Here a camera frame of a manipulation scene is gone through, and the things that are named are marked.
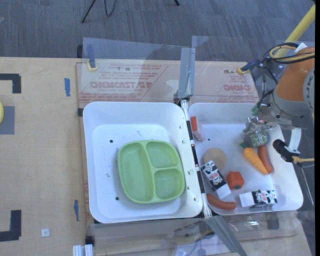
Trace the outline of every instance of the green divided plate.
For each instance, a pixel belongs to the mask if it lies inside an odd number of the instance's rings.
[[[139,140],[118,152],[118,171],[126,196],[133,202],[151,204],[179,197],[185,175],[177,150],[161,140]]]

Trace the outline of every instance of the cow print carton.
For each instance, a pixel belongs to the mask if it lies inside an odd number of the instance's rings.
[[[239,195],[242,207],[272,207],[278,203],[274,190],[258,190]]]
[[[227,182],[225,181],[224,177],[222,176],[219,169],[212,160],[205,163],[201,167],[201,170],[206,177],[206,181],[209,183],[213,191],[216,191],[220,199],[231,194],[231,190]]]

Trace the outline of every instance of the toy sausage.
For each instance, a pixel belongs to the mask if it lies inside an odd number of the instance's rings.
[[[272,167],[271,163],[268,159],[268,152],[267,147],[265,145],[258,147],[258,156],[261,159],[264,167],[266,168],[267,172],[270,174],[274,171],[274,168]]]
[[[235,202],[222,201],[209,193],[206,194],[206,197],[210,204],[223,210],[233,210],[237,207]]]

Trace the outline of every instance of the red pepper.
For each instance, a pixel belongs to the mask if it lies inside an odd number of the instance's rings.
[[[238,171],[230,171],[226,176],[226,182],[229,185],[229,188],[238,190],[244,185],[245,181],[241,173]]]

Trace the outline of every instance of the wooden table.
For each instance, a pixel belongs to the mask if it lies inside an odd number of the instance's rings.
[[[19,85],[12,90],[12,81],[0,79],[0,101],[10,107],[5,120],[11,120],[11,129],[0,126],[0,255],[67,256],[74,245],[85,244],[91,219],[88,207],[86,211],[85,152],[78,116],[79,62],[0,58],[0,74],[21,79],[21,91]],[[295,227],[294,236],[241,245],[249,255],[284,252],[283,243],[292,255],[310,255],[301,224]]]

